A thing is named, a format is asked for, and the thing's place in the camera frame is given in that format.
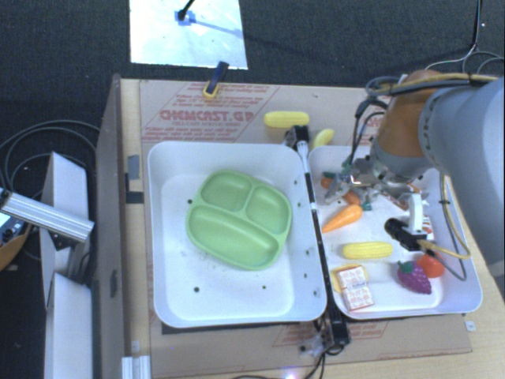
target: toy food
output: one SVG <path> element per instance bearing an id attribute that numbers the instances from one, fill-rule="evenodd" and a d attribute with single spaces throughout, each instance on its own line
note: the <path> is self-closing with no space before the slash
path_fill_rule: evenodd
<path id="1" fill-rule="evenodd" d="M 344 302 L 348 310 L 361 309 L 373 305 L 372 292 L 364 285 L 354 289 L 344 289 L 342 291 Z"/>
<path id="2" fill-rule="evenodd" d="M 321 179 L 321 186 L 327 190 L 328 188 L 330 188 L 330 185 L 331 185 L 332 181 L 333 181 L 332 178 L 322 177 L 322 179 Z"/>
<path id="3" fill-rule="evenodd" d="M 310 117 L 300 111 L 273 111 L 264 115 L 263 122 L 271 128 L 290 128 L 295 125 L 308 125 Z"/>
<path id="4" fill-rule="evenodd" d="M 389 257 L 393 246 L 387 242 L 361 242 L 345 244 L 342 255 L 349 260 Z"/>
<path id="5" fill-rule="evenodd" d="M 323 233 L 328 233 L 338 229 L 339 227 L 346 226 L 356 222 L 363 215 L 363 209 L 360 205 L 352 204 L 347 205 L 342 211 L 333 216 L 321 229 Z"/>
<path id="6" fill-rule="evenodd" d="M 372 292 L 368 288 L 368 276 L 362 265 L 343 265 L 331 270 L 333 288 L 342 293 L 348 310 L 373 305 Z"/>
<path id="7" fill-rule="evenodd" d="M 443 264 L 428 253 L 422 255 L 417 261 L 417 265 L 423 268 L 428 278 L 438 278 L 445 271 Z"/>
<path id="8" fill-rule="evenodd" d="M 335 131 L 333 129 L 321 130 L 312 141 L 312 149 L 327 145 L 330 143 L 331 139 L 333 139 L 334 135 Z"/>
<path id="9" fill-rule="evenodd" d="M 365 282 L 368 282 L 368 274 L 366 272 L 365 267 L 363 267 L 362 265 L 359 264 L 341 265 L 337 268 L 333 268 L 330 271 L 331 285 L 333 286 L 335 292 L 342 293 L 342 288 L 340 287 L 339 273 L 353 268 L 361 268 L 363 273 L 365 274 Z"/>
<path id="10" fill-rule="evenodd" d="M 349 205 L 351 204 L 361 205 L 360 197 L 351 189 L 347 191 L 345 195 L 342 195 L 342 198 L 344 198 Z"/>
<path id="11" fill-rule="evenodd" d="M 402 263 L 398 261 L 398 278 L 400 282 L 410 290 L 422 294 L 431 294 L 432 285 L 429 283 L 423 268 L 413 261 Z"/>

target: cardboard box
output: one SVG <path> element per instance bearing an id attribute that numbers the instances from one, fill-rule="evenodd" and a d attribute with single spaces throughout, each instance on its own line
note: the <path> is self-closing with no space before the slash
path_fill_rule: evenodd
<path id="1" fill-rule="evenodd" d="M 332 144 L 349 144 L 354 111 L 365 97 L 363 90 L 355 88 L 223 84 L 221 96 L 208 101 L 201 96 L 203 87 L 204 83 L 197 82 L 141 81 L 137 98 L 142 150 L 133 154 L 142 159 L 150 147 L 166 139 L 281 143 L 284 129 L 263 126 L 262 117 L 268 111 L 305 111 L 311 117 L 313 134 L 332 127 Z M 368 132 L 374 134 L 377 127 L 374 125 Z M 152 306 L 152 256 L 149 245 L 146 249 L 149 345 L 139 351 L 150 353 L 153 377 L 236 373 L 314 363 L 309 352 L 301 351 L 301 346 L 313 344 L 316 330 L 312 322 L 192 330 L 164 326 Z M 327 363 L 471 351 L 459 315 L 352 322 L 349 330 L 351 344 Z"/>

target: yellow corn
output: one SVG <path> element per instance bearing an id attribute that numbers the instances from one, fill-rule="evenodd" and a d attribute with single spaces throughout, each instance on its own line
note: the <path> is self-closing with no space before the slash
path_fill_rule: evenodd
<path id="1" fill-rule="evenodd" d="M 274 111 L 263 116 L 263 122 L 271 128 L 290 128 L 296 125 L 308 125 L 309 115 L 297 111 Z"/>
<path id="2" fill-rule="evenodd" d="M 335 131 L 333 129 L 321 130 L 312 141 L 312 149 L 319 148 L 320 146 L 325 146 L 326 144 L 330 143 L 334 135 Z"/>
<path id="3" fill-rule="evenodd" d="M 342 255 L 349 260 L 389 257 L 393 246 L 386 242 L 350 243 L 342 248 Z"/>

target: blue clamp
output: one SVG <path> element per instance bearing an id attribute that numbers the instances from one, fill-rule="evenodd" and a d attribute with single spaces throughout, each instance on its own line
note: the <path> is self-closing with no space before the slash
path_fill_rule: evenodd
<path id="1" fill-rule="evenodd" d="M 226 71 L 228 70 L 229 64 L 226 62 L 219 62 L 217 67 L 212 74 L 211 80 L 207 82 L 204 87 L 204 97 L 205 98 L 214 98 L 218 92 L 219 85 L 218 83 L 224 79 L 226 76 Z"/>
<path id="2" fill-rule="evenodd" d="M 191 24 L 196 24 L 196 16 L 193 11 L 188 11 L 187 15 L 182 20 L 179 20 L 178 14 L 179 14 L 178 11 L 174 12 L 175 20 L 178 22 L 179 25 L 187 27 L 191 26 Z"/>

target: cardboard surface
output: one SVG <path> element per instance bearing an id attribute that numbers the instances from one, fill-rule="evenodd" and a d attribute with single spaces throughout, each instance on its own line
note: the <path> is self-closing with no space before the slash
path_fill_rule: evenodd
<path id="1" fill-rule="evenodd" d="M 141 81 L 138 84 L 136 81 L 123 81 L 123 85 L 129 85 L 129 89 L 123 93 L 124 101 L 128 99 L 134 111 L 141 108 L 141 119 L 137 114 L 126 115 L 131 117 L 132 123 L 126 125 L 125 122 L 125 128 L 129 129 L 125 134 L 130 132 L 137 143 L 126 141 L 129 148 L 125 150 L 125 156 L 140 157 L 144 157 L 146 148 L 164 139 L 281 143 L 286 131 L 265 128 L 263 125 L 263 114 L 268 111 L 306 111 L 311 117 L 309 126 L 313 136 L 319 130 L 331 127 L 336 132 L 331 143 L 348 144 L 354 111 L 365 97 L 364 91 L 356 88 L 241 84 L 231 84 L 233 91 L 229 91 L 228 95 L 227 84 L 224 84 L 220 90 L 222 95 L 216 97 L 221 101 L 208 101 L 201 99 L 204 83 Z M 233 103 L 234 95 L 239 93 L 241 98 L 235 98 L 237 101 Z M 184 103 L 184 109 L 179 108 L 180 99 L 190 99 L 189 103 Z M 374 133 L 377 127 L 378 124 L 372 126 L 368 132 Z M 193 135 L 195 129 L 201 129 L 197 130 L 198 136 Z M 140 150 L 140 139 L 143 150 Z M 136 186 L 141 188 L 141 183 L 142 175 Z M 132 218 L 143 215 L 142 208 L 141 205 L 128 205 L 127 219 L 132 220 L 129 215 Z M 135 236 L 132 249 L 134 262 L 130 260 L 129 263 L 135 265 L 138 273 L 143 268 L 140 262 L 142 244 L 139 242 L 141 235 L 136 233 Z M 146 232 L 146 237 L 146 243 L 149 243 L 149 232 Z M 129 281 L 136 280 L 137 288 L 130 294 L 131 304 L 135 305 L 132 307 L 132 316 L 138 313 L 136 323 L 131 324 L 132 339 L 136 345 L 140 343 L 136 347 L 138 353 L 151 355 L 153 377 L 195 377 L 283 367 L 282 375 L 285 375 L 291 370 L 297 372 L 295 368 L 286 370 L 287 366 L 309 367 L 314 363 L 311 355 L 300 352 L 300 346 L 310 344 L 316 333 L 312 323 L 163 334 L 163 326 L 152 308 L 149 247 L 146 246 L 145 259 L 148 274 L 140 276 L 140 282 L 138 276 L 136 279 L 129 278 Z M 147 313 L 142 311 L 144 305 L 134 303 L 137 292 L 142 291 L 148 294 Z M 145 298 L 142 293 L 138 295 L 139 298 Z M 349 328 L 352 343 L 338 357 L 328 358 L 327 364 L 471 351 L 466 327 L 459 315 L 366 321 L 352 323 Z"/>

